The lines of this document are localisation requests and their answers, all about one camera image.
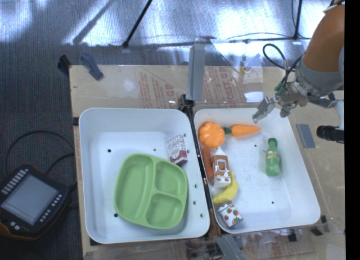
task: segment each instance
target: white tray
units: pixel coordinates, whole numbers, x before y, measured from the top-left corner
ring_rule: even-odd
[[[256,108],[202,109],[194,117],[196,131],[207,121],[222,127],[233,124],[255,125],[252,115]],[[320,207],[288,118],[274,109],[256,125],[261,131],[243,137],[226,135],[221,149],[227,154],[229,168],[234,171],[238,192],[232,200],[243,220],[228,228],[216,210],[220,227],[238,234],[314,224],[320,217]],[[280,174],[265,173],[267,140],[278,141],[281,157]],[[212,196],[222,191],[209,184]]]
[[[85,225],[89,236],[103,244],[201,237],[210,225],[203,179],[190,121],[174,109],[91,108],[79,118]],[[123,160],[133,153],[168,159],[167,141],[181,134],[188,162],[188,197],[176,227],[158,230],[115,216],[114,189]]]

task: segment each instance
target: green divided plate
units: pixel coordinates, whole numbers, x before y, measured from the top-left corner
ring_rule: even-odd
[[[123,162],[115,185],[114,207],[129,222],[170,229],[183,217],[187,176],[160,157],[136,153]]]

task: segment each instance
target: banana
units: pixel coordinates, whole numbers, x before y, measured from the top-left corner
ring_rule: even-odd
[[[225,202],[232,200],[232,198],[234,198],[239,185],[237,184],[237,182],[235,180],[233,171],[230,171],[230,177],[231,177],[231,183],[225,188],[225,190],[223,192],[221,192],[220,194],[215,195],[213,197],[213,203],[215,205],[221,205]]]

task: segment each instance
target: green bottle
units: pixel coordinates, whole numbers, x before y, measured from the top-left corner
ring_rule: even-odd
[[[277,141],[275,138],[269,138],[269,148],[266,150],[266,174],[267,176],[276,176],[280,173],[280,157],[277,151]]]

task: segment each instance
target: display screen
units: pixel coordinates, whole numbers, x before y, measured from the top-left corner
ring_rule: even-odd
[[[53,187],[28,175],[1,207],[33,225],[57,193]]]

